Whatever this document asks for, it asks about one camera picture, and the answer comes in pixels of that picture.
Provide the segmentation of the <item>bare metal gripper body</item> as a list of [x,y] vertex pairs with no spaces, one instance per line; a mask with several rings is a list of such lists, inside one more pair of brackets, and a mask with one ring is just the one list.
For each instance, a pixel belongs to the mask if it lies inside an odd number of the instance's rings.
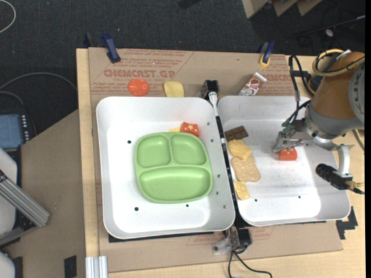
[[309,119],[296,119],[282,123],[282,132],[286,141],[298,141],[298,146],[316,145],[328,151],[339,149],[340,146],[333,142],[336,136],[322,131],[316,124]]

